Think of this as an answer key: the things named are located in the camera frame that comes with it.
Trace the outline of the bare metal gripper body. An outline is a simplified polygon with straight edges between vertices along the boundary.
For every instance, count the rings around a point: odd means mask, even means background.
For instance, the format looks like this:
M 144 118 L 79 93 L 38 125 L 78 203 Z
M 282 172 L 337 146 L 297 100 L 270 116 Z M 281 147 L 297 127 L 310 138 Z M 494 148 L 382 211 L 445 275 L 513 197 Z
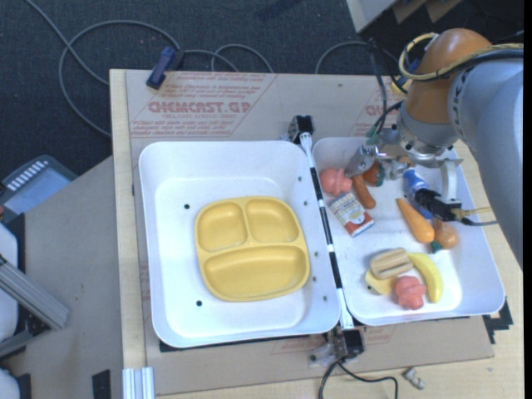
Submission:
M 408 165 L 437 168 L 437 158 L 452 146 L 450 127 L 383 128 L 373 136 L 377 156 Z

